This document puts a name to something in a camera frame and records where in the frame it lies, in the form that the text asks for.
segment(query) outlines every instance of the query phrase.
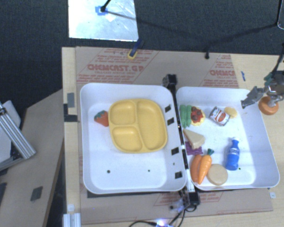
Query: tin can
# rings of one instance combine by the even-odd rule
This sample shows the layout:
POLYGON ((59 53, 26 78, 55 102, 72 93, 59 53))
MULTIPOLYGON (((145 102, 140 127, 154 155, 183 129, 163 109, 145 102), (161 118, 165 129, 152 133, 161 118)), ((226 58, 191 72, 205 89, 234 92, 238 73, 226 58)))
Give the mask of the tin can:
POLYGON ((222 125, 222 126, 224 126, 230 118, 230 116, 227 113, 225 113, 222 109, 218 107, 214 107, 209 117, 213 121, 217 122, 219 125, 222 125))

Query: black clip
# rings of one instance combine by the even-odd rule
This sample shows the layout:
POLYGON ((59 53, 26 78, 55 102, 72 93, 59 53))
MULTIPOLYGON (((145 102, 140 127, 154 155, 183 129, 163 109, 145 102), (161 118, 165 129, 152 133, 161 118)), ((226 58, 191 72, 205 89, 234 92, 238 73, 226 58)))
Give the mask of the black clip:
POLYGON ((1 108, 0 109, 0 116, 6 114, 6 108, 1 108))

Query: dark carpet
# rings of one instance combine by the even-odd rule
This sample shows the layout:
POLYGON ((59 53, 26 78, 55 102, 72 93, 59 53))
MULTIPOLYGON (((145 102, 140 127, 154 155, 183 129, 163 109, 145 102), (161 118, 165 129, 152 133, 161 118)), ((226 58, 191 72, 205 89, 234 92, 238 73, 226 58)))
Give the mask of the dark carpet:
MULTIPOLYGON (((279 54, 279 0, 134 0, 144 49, 279 54)), ((284 25, 284 3, 282 8, 284 25)), ((61 48, 131 48, 68 37, 68 0, 0 0, 0 100, 24 109, 62 88, 61 48)))

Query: toy carrot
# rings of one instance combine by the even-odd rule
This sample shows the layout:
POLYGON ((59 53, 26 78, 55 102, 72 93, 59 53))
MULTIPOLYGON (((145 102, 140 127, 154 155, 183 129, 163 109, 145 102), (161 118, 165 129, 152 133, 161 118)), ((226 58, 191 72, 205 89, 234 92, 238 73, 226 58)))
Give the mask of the toy carrot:
POLYGON ((196 155, 190 165, 190 175, 194 183, 197 183, 199 179, 199 165, 200 165, 201 160, 202 160, 202 156, 196 155))
POLYGON ((198 184, 201 184, 207 175, 210 166, 212 165, 212 157, 211 155, 213 154, 212 149, 208 149, 207 155, 203 156, 201 159, 200 163, 200 170, 199 170, 199 179, 198 179, 198 184))

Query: table surface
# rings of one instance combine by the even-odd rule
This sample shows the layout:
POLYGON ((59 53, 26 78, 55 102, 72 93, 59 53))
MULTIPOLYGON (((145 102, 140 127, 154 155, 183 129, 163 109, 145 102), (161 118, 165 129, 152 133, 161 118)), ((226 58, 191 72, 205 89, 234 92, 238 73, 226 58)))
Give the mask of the table surface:
POLYGON ((27 109, 22 132, 37 153, 0 176, 0 184, 7 183, 0 205, 0 227, 46 226, 62 160, 61 105, 62 90, 27 109), (40 198, 31 201, 33 190, 39 187, 40 198))
MULTIPOLYGON (((263 77, 273 69, 277 61, 277 56, 232 54, 231 59, 239 88, 251 90, 254 86, 264 86, 263 77), (241 71, 245 74, 245 81, 242 79, 241 71)), ((76 77, 74 48, 63 48, 62 63, 64 103, 67 103, 67 93, 76 91, 74 80, 76 77)), ((76 108, 69 108, 69 114, 77 114, 76 108)), ((185 218, 182 223, 183 227, 192 225, 195 227, 284 226, 284 101, 279 103, 279 110, 276 114, 271 116, 263 115, 263 120, 280 173, 279 184, 269 190, 275 194, 275 198, 272 199, 274 211, 185 218)), ((64 124, 64 130, 66 195, 67 203, 74 204, 75 206, 75 211, 68 212, 72 214, 80 212, 78 133, 76 125, 68 122, 64 124)), ((83 226, 126 227, 130 224, 131 222, 119 222, 83 226)), ((134 226, 145 226, 145 224, 139 223, 134 226)))

